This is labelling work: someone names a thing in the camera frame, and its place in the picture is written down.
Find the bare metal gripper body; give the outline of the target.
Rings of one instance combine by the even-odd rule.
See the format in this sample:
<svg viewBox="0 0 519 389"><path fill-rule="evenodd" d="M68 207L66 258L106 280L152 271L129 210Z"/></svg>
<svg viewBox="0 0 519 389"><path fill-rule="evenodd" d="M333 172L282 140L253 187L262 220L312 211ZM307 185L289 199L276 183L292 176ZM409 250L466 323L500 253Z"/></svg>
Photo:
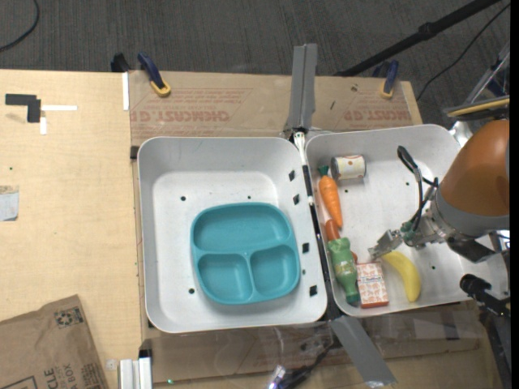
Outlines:
<svg viewBox="0 0 519 389"><path fill-rule="evenodd" d="M451 235L451 229L444 220L432 211L425 211L418 221L406 221L401 226L404 243L416 249L421 249L430 243L443 243Z"/></svg>

